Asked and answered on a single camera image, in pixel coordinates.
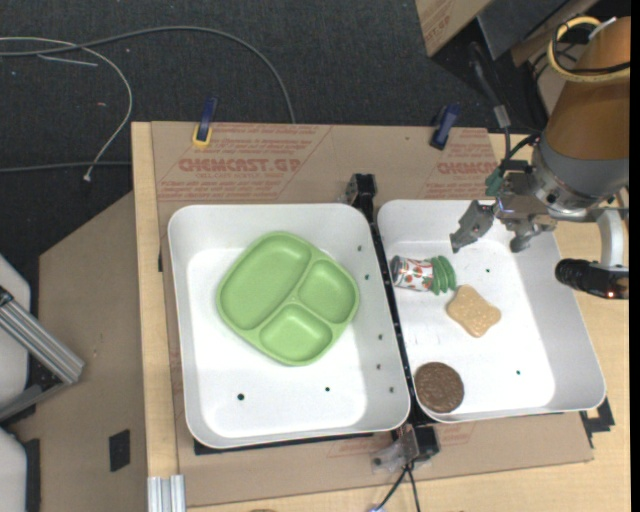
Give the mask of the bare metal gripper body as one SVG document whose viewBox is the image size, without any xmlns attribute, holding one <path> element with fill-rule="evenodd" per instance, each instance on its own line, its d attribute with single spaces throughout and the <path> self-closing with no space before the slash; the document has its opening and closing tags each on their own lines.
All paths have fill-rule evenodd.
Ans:
<svg viewBox="0 0 640 512">
<path fill-rule="evenodd" d="M 495 216 L 514 232 L 552 231 L 560 221 L 590 218 L 592 197 L 580 194 L 551 171 L 508 172 L 497 193 Z"/>
</svg>

